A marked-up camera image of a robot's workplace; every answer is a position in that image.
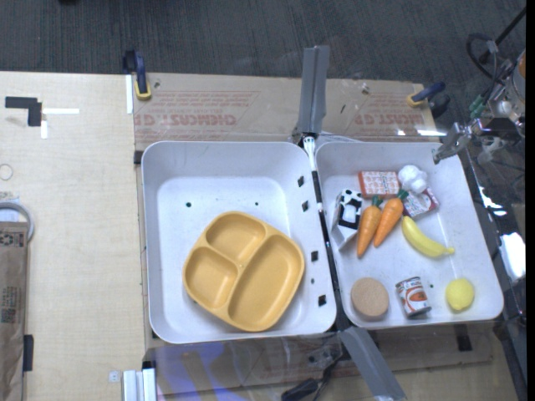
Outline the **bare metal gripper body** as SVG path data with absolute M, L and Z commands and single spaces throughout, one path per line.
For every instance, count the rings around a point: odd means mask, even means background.
M 471 131 L 478 136 L 518 141 L 525 137 L 525 100 L 512 86 L 498 85 L 486 99 L 479 95 L 471 103 Z

